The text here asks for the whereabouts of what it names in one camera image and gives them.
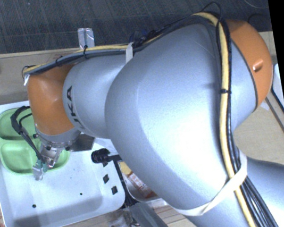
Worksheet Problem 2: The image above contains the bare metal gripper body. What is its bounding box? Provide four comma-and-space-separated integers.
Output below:
37, 138, 72, 171

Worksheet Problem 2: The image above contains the green divided plate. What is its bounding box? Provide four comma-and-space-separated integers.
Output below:
0, 100, 74, 180

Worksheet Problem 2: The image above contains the white plastic tray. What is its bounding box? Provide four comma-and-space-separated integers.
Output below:
119, 153, 169, 206
0, 86, 130, 227

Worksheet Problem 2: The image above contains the yellow packet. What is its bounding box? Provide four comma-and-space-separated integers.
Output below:
119, 160, 133, 177

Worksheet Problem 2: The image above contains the orange and white packet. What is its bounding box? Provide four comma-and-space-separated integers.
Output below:
124, 168, 158, 202

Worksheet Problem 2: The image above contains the black cylinder on white bracket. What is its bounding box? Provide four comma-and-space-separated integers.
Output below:
66, 127, 123, 173

